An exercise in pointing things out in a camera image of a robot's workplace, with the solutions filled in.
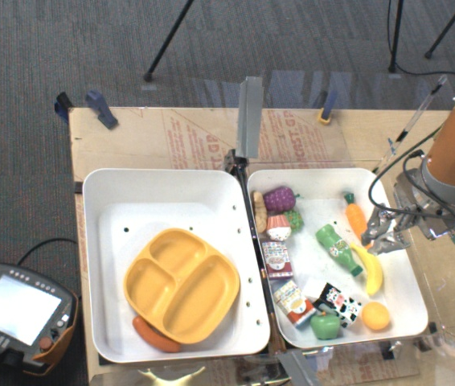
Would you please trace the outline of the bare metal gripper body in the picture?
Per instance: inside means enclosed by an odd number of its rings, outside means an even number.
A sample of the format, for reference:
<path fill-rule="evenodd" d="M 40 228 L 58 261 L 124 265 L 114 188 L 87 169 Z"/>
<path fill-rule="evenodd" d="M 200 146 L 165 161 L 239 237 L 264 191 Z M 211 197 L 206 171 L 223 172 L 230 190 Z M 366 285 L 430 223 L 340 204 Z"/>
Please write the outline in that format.
<path fill-rule="evenodd" d="M 429 240 L 455 240 L 455 186 L 435 179 L 426 169 L 405 169 L 396 178 L 397 226 L 418 227 Z"/>

